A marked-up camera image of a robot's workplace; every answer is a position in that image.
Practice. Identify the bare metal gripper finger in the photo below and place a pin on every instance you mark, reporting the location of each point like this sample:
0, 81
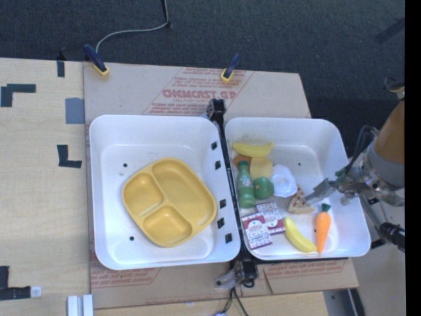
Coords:
319, 191

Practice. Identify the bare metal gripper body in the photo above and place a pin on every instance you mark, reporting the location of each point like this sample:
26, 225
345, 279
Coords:
360, 183

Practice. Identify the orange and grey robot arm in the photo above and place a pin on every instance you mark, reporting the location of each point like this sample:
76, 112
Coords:
390, 133

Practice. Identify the pizza slice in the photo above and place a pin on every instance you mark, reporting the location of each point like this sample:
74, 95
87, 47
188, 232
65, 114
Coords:
298, 203

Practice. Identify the orange carrot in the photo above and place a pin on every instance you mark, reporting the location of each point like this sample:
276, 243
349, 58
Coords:
323, 227

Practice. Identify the white toy fried egg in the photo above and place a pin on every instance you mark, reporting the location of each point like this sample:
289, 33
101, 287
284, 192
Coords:
283, 181

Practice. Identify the yellow banana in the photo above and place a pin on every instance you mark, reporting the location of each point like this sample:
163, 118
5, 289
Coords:
251, 150
297, 237

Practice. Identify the red and white carton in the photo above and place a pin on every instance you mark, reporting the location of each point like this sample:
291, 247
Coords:
272, 216
257, 231

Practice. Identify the white plastic tray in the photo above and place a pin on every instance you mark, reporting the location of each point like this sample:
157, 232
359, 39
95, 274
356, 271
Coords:
315, 137
112, 137

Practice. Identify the green toy pepper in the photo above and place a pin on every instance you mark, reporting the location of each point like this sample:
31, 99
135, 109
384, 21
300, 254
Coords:
263, 188

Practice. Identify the yellow toy bread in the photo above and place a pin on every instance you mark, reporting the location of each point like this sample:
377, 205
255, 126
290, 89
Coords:
260, 167

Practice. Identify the green bottle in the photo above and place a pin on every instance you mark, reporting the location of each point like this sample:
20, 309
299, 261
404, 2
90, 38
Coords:
245, 186

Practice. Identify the orange round toy food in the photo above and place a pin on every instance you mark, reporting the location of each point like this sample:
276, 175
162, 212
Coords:
240, 160

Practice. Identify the thin black and white rod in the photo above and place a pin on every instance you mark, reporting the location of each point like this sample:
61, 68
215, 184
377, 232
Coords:
230, 183

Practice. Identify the yellow divided plate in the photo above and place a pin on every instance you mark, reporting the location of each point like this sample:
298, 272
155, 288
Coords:
171, 199

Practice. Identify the brown cardboard board red print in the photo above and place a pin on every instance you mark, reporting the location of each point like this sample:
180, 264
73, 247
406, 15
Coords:
138, 87

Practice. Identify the black cylinder on white bracket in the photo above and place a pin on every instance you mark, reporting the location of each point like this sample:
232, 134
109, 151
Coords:
393, 234

